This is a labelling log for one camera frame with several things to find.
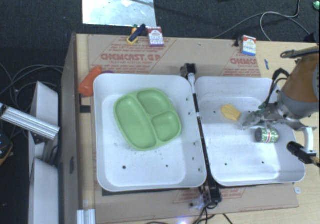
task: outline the green can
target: green can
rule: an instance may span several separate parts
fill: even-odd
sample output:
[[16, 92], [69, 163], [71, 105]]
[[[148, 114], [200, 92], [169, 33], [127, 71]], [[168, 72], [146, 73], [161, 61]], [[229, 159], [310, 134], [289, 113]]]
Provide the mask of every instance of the green can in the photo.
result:
[[276, 129], [258, 128], [254, 133], [255, 141], [260, 143], [276, 143], [279, 134]]

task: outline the black carpet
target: black carpet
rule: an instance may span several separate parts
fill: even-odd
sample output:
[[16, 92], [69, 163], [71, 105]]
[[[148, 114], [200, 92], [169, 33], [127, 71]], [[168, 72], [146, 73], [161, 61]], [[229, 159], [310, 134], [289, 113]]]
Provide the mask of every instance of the black carpet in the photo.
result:
[[[294, 20], [309, 33], [316, 32], [319, 41], [319, 11], [313, 2], [301, 0], [300, 13]], [[242, 20], [264, 12], [293, 16], [298, 0], [154, 0], [158, 26], [165, 37], [213, 38]], [[273, 41], [302, 42], [307, 33], [295, 23], [268, 15], [264, 29]], [[72, 32], [86, 34], [128, 35], [126, 27], [82, 24], [82, 0], [0, 0], [0, 63], [11, 76], [30, 65], [63, 66]], [[219, 37], [237, 39], [242, 35], [267, 40], [255, 17]], [[0, 91], [10, 84], [0, 68]], [[30, 77], [59, 83], [57, 74], [45, 72]], [[20, 97], [28, 106], [32, 93]], [[10, 105], [9, 91], [0, 95], [0, 102]], [[6, 133], [12, 127], [5, 125]], [[0, 166], [0, 223], [28, 222], [28, 141], [22, 134], [14, 137], [13, 156]]]

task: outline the green divided plate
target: green divided plate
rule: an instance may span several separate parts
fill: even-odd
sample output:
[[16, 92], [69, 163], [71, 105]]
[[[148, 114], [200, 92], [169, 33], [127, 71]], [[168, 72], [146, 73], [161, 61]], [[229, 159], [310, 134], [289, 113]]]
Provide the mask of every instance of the green divided plate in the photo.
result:
[[159, 89], [143, 89], [119, 98], [115, 120], [131, 147], [156, 149], [179, 136], [182, 124], [168, 96]]

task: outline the wire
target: wire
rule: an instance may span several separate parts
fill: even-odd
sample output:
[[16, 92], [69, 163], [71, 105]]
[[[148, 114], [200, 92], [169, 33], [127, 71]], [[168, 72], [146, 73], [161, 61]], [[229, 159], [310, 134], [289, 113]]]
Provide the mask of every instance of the wire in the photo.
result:
[[213, 206], [211, 206], [213, 203], [210, 203], [206, 208], [209, 210], [213, 210], [214, 208], [216, 208], [218, 206], [217, 203], [215, 203]]
[[258, 14], [255, 14], [253, 16], [250, 16], [244, 20], [242, 20], [241, 22], [237, 23], [236, 25], [234, 25], [233, 27], [227, 29], [226, 31], [212, 37], [212, 39], [217, 39], [221, 36], [223, 36], [224, 34], [228, 33], [229, 31], [235, 29], [236, 27], [240, 26], [241, 24], [253, 19], [253, 18], [256, 18], [256, 17], [259, 17], [261, 16], [260, 18], [260, 28], [262, 30], [262, 33], [264, 34], [264, 36], [269, 40], [271, 41], [270, 37], [266, 34], [264, 28], [263, 28], [263, 18], [266, 16], [266, 15], [277, 15], [277, 16], [280, 16], [280, 17], [283, 17], [283, 18], [286, 18], [288, 19], [289, 21], [292, 21], [293, 23], [297, 24], [301, 29], [303, 29], [308, 35], [310, 35], [309, 31], [303, 27], [299, 22], [293, 20], [294, 18], [298, 17], [299, 16], [299, 13], [300, 13], [300, 5], [301, 5], [301, 0], [298, 0], [297, 2], [297, 8], [296, 8], [296, 13], [292, 16], [288, 16], [288, 15], [283, 15], [281, 13], [278, 13], [278, 12], [275, 12], [275, 11], [266, 11], [266, 12], [262, 12], [262, 13], [258, 13]]
[[12, 140], [14, 137], [18, 136], [18, 135], [21, 134], [22, 132], [23, 132], [23, 131], [20, 130], [20, 131], [18, 131], [16, 134], [11, 135], [10, 140]]
[[[55, 89], [57, 86], [53, 83], [50, 83], [50, 82], [41, 82], [42, 84], [44, 85], [47, 85], [47, 86], [51, 86], [52, 89]], [[22, 86], [18, 91], [14, 91], [14, 93], [12, 93], [13, 95], [11, 95], [12, 97], [14, 97], [13, 99], [13, 103], [15, 105], [15, 107], [17, 107], [19, 110], [23, 110], [19, 104], [18, 104], [18, 97], [20, 95], [20, 93], [25, 90], [27, 87], [29, 86], [33, 86], [33, 85], [36, 85], [37, 82], [30, 82], [30, 83], [27, 83], [26, 85]]]
[[10, 140], [12, 140], [12, 138], [15, 137], [14, 134], [15, 134], [15, 132], [16, 132], [16, 128], [17, 128], [16, 126], [13, 126], [13, 129], [12, 129], [12, 132], [11, 132], [11, 136], [10, 136]]
[[260, 19], [260, 28], [261, 28], [261, 30], [262, 30], [262, 33], [265, 35], [265, 37], [266, 37], [269, 41], [272, 41], [272, 40], [271, 40], [270, 37], [266, 34], [266, 32], [265, 32], [265, 30], [264, 30], [264, 28], [263, 28], [263, 26], [262, 26], [262, 20], [263, 20], [263, 18], [265, 17], [265, 15], [277, 15], [277, 16], [281, 16], [281, 17], [283, 17], [283, 18], [286, 18], [286, 19], [288, 19], [289, 21], [297, 24], [300, 28], [302, 28], [302, 29], [307, 33], [307, 35], [310, 35], [310, 32], [309, 32], [304, 26], [302, 26], [299, 22], [297, 22], [297, 21], [295, 21], [294, 19], [292, 19], [292, 17], [286, 16], [286, 15], [283, 15], [283, 14], [281, 14], [281, 13], [274, 12], [274, 11], [267, 11], [267, 12], [265, 12], [265, 13], [261, 16], [261, 19]]
[[215, 217], [216, 215], [213, 214], [212, 216], [208, 217], [208, 211], [207, 209], [205, 210], [205, 218], [204, 219], [201, 219], [197, 224], [201, 223], [201, 222], [204, 222], [205, 221], [205, 224], [208, 223], [208, 220], [211, 220]]
[[146, 224], [168, 224], [168, 223], [165, 223], [165, 222], [159, 222], [159, 221], [151, 221], [151, 222], [148, 222]]
[[[27, 72], [26, 74], [22, 75], [21, 77], [17, 78], [21, 73], [23, 73], [24, 71], [26, 71], [27, 69], [30, 68], [36, 68], [32, 71]], [[28, 75], [37, 72], [37, 71], [41, 71], [44, 69], [53, 69], [57, 72], [59, 72], [60, 74], [62, 74], [62, 71], [59, 69], [63, 69], [63, 67], [61, 66], [49, 66], [49, 65], [33, 65], [33, 66], [28, 66], [23, 68], [22, 70], [20, 70], [12, 79], [12, 82], [0, 92], [0, 95], [2, 95], [4, 92], [6, 92], [8, 89], [10, 89], [11, 87], [13, 87], [17, 82], [21, 81], [22, 79], [26, 78]]]
[[288, 80], [288, 78], [279, 78], [279, 79], [274, 83], [273, 91], [276, 89], [276, 85], [277, 85], [281, 80]]
[[264, 102], [264, 108], [266, 108], [270, 102], [270, 98], [271, 98], [271, 95], [274, 91], [274, 87], [275, 87], [275, 80], [272, 80], [272, 84], [270, 86], [270, 90], [269, 90], [269, 94], [268, 94], [268, 97], [266, 98], [265, 102]]
[[12, 82], [12, 77], [11, 77], [11, 75], [9, 74], [8, 70], [5, 68], [5, 66], [2, 65], [2, 63], [0, 63], [0, 67], [4, 70], [5, 74], [8, 76], [10, 82]]
[[207, 211], [206, 207], [203, 208], [203, 210], [202, 210], [201, 214], [199, 215], [199, 217], [192, 224], [198, 224], [199, 220], [202, 218], [202, 216], [204, 215], [205, 211]]
[[233, 224], [232, 221], [228, 218], [228, 216], [226, 214], [223, 214], [223, 216], [226, 218], [226, 220], [230, 223]]
[[54, 150], [58, 148], [58, 145], [54, 146], [51, 150], [51, 154], [50, 154], [50, 158], [52, 158], [53, 154], [54, 154]]

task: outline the small box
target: small box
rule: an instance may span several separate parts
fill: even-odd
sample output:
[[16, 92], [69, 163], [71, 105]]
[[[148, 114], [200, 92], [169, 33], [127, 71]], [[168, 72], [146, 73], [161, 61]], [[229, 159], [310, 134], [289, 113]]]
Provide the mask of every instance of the small box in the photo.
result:
[[256, 39], [251, 36], [244, 35], [242, 37], [242, 53], [249, 56], [256, 56]]
[[161, 27], [148, 28], [148, 38], [150, 47], [163, 47], [165, 46], [164, 36]]

